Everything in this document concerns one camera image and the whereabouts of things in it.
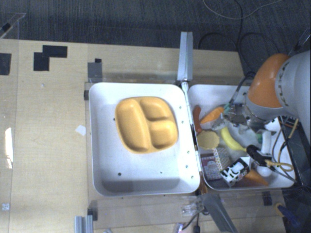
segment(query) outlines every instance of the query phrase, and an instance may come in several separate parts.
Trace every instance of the yellow round object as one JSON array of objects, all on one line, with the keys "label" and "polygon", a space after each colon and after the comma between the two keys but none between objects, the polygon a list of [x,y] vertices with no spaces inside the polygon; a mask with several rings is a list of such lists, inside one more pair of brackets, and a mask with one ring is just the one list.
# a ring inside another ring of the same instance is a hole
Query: yellow round object
[{"label": "yellow round object", "polygon": [[197,139],[198,145],[205,150],[212,150],[219,145],[219,136],[214,131],[202,131]]}]

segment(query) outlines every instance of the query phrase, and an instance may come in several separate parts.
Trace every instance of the yellow plate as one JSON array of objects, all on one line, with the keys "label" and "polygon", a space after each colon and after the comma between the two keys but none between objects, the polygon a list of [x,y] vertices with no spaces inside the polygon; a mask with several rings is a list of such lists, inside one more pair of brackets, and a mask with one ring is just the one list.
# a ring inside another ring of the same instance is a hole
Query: yellow plate
[{"label": "yellow plate", "polygon": [[120,139],[132,153],[151,153],[173,146],[178,130],[168,104],[157,97],[124,99],[115,119]]}]

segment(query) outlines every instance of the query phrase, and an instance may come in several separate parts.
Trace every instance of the white sticker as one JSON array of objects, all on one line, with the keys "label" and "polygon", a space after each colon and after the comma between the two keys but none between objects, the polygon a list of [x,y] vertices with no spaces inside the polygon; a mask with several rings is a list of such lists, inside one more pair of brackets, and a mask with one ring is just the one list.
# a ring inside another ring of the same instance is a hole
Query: white sticker
[{"label": "white sticker", "polygon": [[3,211],[9,211],[10,210],[10,203],[2,204],[2,210]]},{"label": "white sticker", "polygon": [[86,127],[83,125],[79,125],[76,128],[76,132],[78,132],[80,135],[85,135],[86,134]]}]

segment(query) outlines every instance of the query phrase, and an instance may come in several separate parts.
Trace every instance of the glass panel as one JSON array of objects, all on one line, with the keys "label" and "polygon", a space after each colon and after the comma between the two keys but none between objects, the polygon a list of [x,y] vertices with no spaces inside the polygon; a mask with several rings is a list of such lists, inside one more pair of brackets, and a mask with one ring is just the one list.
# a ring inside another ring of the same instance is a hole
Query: glass panel
[{"label": "glass panel", "polygon": [[8,232],[14,166],[18,39],[24,13],[0,17],[0,232]]}]

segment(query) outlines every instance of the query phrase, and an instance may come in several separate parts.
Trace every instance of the wooden surface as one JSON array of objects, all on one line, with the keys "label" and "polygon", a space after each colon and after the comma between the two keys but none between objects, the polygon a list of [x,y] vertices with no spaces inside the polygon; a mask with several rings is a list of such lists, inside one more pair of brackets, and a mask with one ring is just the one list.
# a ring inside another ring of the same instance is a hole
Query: wooden surface
[{"label": "wooden surface", "polygon": [[[10,42],[5,40],[2,46],[9,46]],[[34,52],[42,52],[42,45],[47,44],[68,46],[68,57],[50,58],[49,72],[34,72]],[[107,74],[174,75],[178,50],[19,41],[18,56],[11,210],[10,215],[6,213],[10,217],[9,232],[70,233],[74,231],[74,217],[85,216],[88,207],[86,137],[75,131],[79,125],[86,125],[83,93],[87,62],[101,58]],[[242,76],[237,53],[194,51],[193,69],[206,75],[208,82],[237,83]],[[10,82],[0,81],[1,91],[5,91]],[[245,213],[241,216],[249,215],[247,219],[233,220],[241,232],[285,232],[282,219],[274,212],[270,217],[258,217],[261,209],[247,207],[247,202],[242,207]],[[200,225],[203,233],[218,232],[210,216]],[[7,232],[7,226],[1,227],[1,232]],[[112,229],[113,233],[172,230],[173,224]]]}]

